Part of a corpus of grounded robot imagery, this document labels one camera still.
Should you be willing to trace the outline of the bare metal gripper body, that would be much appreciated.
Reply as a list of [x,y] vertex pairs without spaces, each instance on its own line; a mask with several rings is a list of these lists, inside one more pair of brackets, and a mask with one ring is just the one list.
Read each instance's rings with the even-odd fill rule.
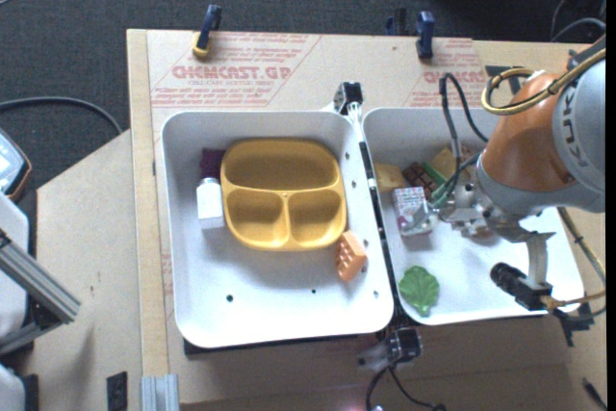
[[438,218],[453,227],[486,227],[491,212],[492,204],[482,189],[468,182],[455,186]]

